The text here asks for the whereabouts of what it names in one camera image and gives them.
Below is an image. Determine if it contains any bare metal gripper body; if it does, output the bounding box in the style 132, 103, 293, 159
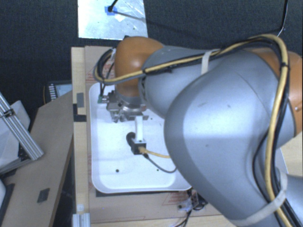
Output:
106, 91, 146, 124

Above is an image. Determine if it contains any brown cardboard board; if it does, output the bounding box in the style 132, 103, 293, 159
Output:
84, 45, 303, 225

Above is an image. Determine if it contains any white plastic tray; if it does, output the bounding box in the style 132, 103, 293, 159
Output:
88, 82, 193, 194

